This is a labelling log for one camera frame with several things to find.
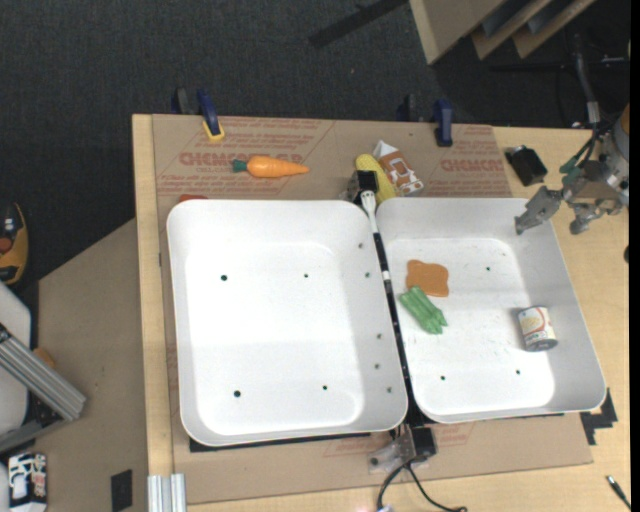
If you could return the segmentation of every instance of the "cardboard sheet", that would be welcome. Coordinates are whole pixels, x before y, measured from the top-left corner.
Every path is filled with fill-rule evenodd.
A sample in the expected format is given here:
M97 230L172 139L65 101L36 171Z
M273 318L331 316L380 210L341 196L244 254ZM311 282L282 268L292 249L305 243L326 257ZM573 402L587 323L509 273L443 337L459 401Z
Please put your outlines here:
M346 189L354 160L379 139L399 148L423 196L508 197L500 149L489 126L455 125L454 145L440 148L428 123L222 118L227 138L210 143L195 116L154 115L161 266L172 412L174 465L186 475L189 503L377 485L366 455L387 433L192 453L178 403L175 327L166 219L181 194L209 198L335 199ZM230 161L251 154L304 162L307 175L258 180L231 173ZM578 415L434 425L439 453L420 468L437 479L591 462Z

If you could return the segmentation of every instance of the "wire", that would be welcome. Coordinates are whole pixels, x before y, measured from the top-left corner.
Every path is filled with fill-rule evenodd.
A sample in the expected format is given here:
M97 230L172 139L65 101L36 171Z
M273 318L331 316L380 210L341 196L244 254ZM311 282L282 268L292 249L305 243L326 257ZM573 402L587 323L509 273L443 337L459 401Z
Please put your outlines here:
M389 475L387 475L387 478L385 478L384 482L382 482L382 485L380 486L380 491L378 492L378 499L376 500L376 508L377 508L377 510L382 510L384 508L384 504L382 502L382 499L384 497L384 492L387 490L387 487L389 487L391 482L393 482L393 480L400 474L400 472L403 469L406 469L411 474L413 480L415 481L415 483L418 486L418 489L420 490L422 495L434 507L437 507L440 510L444 510L445 512L467 512L467 507L448 508L448 507L445 507L444 505L441 505L440 503L437 503L433 499L431 499L431 497L429 497L427 492L424 490L424 488L420 484L420 480L418 480L418 477L414 473L413 469L411 468L411 464L413 462L414 462L414 460L410 460L404 466L400 466L399 468L394 469L391 473L389 473Z

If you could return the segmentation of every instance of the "yellow corn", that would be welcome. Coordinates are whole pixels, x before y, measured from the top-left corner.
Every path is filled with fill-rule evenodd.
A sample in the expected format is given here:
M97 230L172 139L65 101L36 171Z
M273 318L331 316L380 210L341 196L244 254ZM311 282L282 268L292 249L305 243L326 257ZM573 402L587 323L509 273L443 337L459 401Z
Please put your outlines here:
M380 167L373 155L363 154L356 158L356 169L358 171L373 171L378 178L378 192L376 193L376 203L380 204L387 199L398 195L395 187L387 178L384 169Z

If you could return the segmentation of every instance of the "wooden table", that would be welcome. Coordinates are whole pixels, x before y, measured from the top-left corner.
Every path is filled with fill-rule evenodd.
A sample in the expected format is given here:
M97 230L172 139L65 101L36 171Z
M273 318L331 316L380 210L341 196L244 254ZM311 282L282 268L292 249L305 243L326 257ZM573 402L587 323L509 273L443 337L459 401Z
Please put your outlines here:
M584 143L588 134L575 130L496 128L501 148L525 144L535 148L550 174L550 188L560 187L557 168ZM173 473L171 422L164 344L162 283L158 266L153 124L150 115L133 117L142 338L149 472ZM537 187L523 187L508 171L515 197L530 197ZM629 271L623 251L629 243L628 213L593 223L580 236L569 234L572 212L562 208L553 218L557 237L611 389L619 422L599 430L595 462L587 466L527 471L429 482L428 492L444 504L464 504L473 512L497 510L625 510L605 480L613 475L631 494L629 399ZM192 512L373 511L377 488L327 491L189 507ZM385 501L397 512L432 510L415 485L391 486Z

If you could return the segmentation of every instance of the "blue clamp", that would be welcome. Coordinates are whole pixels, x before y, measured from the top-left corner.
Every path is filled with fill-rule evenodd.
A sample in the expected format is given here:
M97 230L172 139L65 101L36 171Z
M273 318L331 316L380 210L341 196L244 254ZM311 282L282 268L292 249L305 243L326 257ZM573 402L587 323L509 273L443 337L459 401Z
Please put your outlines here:
M205 89L198 89L196 96L200 106L198 113L204 118L202 126L209 140L215 142L224 139L224 129L218 120L216 107L211 97ZM183 87L178 87L171 97L171 113L195 115L194 110L189 105L187 91Z
M440 147L448 147L453 145L451 138L451 123L453 120L453 107L449 100L439 99L433 105L432 121L438 123L435 130L436 142Z

